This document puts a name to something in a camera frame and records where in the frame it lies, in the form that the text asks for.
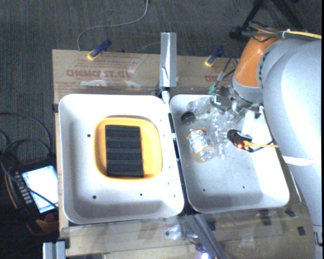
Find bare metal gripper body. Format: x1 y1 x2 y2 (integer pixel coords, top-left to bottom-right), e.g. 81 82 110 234
210 86 262 119

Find crumpled clear plastic bottle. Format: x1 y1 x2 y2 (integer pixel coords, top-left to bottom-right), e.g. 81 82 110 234
207 111 240 160

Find clear bottle with black cap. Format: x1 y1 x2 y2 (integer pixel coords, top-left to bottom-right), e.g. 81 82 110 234
180 96 215 125

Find clear bottle with orange label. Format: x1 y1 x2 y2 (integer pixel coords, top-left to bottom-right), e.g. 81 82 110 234
186 128 217 163

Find white plastic tray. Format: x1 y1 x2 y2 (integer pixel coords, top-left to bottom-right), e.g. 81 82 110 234
58 93 185 225
168 93 291 214

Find orange plate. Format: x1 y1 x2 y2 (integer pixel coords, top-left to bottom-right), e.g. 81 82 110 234
93 115 164 181

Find black ribbed block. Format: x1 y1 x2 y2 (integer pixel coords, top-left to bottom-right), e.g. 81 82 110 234
104 124 145 179

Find brown cardboard board red print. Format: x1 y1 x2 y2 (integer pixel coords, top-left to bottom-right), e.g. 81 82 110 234
51 49 315 256

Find black cylinder on white bracket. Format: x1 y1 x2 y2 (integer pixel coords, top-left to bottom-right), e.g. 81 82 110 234
226 110 260 153

